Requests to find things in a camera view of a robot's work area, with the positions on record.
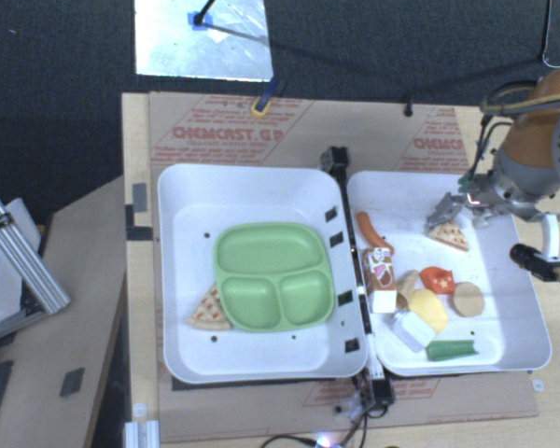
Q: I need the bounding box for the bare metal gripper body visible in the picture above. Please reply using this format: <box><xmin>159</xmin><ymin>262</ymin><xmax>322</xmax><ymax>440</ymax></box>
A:
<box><xmin>464</xmin><ymin>174</ymin><xmax>545</xmax><ymax>229</ymax></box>

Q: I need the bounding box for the toy pizza slice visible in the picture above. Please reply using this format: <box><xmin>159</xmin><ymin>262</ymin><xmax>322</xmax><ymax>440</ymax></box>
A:
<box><xmin>427</xmin><ymin>220</ymin><xmax>470</xmax><ymax>253</ymax></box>
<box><xmin>186</xmin><ymin>282</ymin><xmax>232</xmax><ymax>332</ymax></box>

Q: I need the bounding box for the red toy sausage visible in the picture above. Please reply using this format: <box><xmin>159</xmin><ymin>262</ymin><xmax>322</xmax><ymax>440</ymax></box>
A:
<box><xmin>355</xmin><ymin>210</ymin><xmax>396</xmax><ymax>257</ymax></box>

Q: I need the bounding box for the tan toy ice cream cone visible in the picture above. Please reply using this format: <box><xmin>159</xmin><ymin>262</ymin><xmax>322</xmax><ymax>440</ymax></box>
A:
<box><xmin>395</xmin><ymin>269</ymin><xmax>421</xmax><ymax>311</ymax></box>

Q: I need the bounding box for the brown and white carton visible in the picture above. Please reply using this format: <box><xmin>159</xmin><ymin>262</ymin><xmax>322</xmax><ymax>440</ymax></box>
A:
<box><xmin>360</xmin><ymin>245</ymin><xmax>399</xmax><ymax>315</ymax></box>

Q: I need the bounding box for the brown round biscuit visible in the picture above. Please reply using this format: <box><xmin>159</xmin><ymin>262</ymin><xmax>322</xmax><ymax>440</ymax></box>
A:
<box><xmin>451</xmin><ymin>281</ymin><xmax>486</xmax><ymax>318</ymax></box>

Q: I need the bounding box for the thin black and white rod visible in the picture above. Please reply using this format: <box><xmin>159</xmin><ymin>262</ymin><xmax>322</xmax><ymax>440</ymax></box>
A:
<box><xmin>331</xmin><ymin>165</ymin><xmax>383</xmax><ymax>385</ymax></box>

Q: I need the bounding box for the yellow toy lemon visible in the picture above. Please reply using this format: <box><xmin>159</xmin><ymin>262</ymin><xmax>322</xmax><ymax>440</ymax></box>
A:
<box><xmin>407</xmin><ymin>287</ymin><xmax>449</xmax><ymax>335</ymax></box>

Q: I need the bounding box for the white plastic bottle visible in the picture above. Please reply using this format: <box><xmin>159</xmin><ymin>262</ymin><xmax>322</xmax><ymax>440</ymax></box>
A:
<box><xmin>391</xmin><ymin>309</ymin><xmax>438</xmax><ymax>354</ymax></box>

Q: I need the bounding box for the white plastic tray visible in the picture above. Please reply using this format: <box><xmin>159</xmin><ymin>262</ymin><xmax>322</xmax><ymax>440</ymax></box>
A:
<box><xmin>346</xmin><ymin>170</ymin><xmax>553</xmax><ymax>378</ymax></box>
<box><xmin>157</xmin><ymin>162</ymin><xmax>371</xmax><ymax>385</ymax></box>

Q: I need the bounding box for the green toy vegetable stalk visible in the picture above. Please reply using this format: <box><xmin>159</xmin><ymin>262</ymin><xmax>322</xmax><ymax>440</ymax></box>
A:
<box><xmin>425</xmin><ymin>339</ymin><xmax>479</xmax><ymax>363</ymax></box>

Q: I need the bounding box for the green divided plate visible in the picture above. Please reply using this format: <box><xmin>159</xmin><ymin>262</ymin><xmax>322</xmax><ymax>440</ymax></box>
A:
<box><xmin>212</xmin><ymin>221</ymin><xmax>336</xmax><ymax>333</ymax></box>

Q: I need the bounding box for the brown cardboard board red print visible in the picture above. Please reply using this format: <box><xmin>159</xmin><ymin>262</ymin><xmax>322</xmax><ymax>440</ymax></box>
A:
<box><xmin>147</xmin><ymin>91</ymin><xmax>540</xmax><ymax>443</ymax></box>

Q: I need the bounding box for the black cylinder on white bracket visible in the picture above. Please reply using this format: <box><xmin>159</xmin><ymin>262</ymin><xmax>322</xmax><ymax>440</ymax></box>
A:
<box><xmin>509</xmin><ymin>210</ymin><xmax>560</xmax><ymax>283</ymax></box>

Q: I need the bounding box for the black block with thin wires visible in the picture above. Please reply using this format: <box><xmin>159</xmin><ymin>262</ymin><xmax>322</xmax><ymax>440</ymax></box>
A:
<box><xmin>319</xmin><ymin>146</ymin><xmax>352</xmax><ymax>175</ymax></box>
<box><xmin>349</xmin><ymin>376</ymin><xmax>397</xmax><ymax>420</ymax></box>

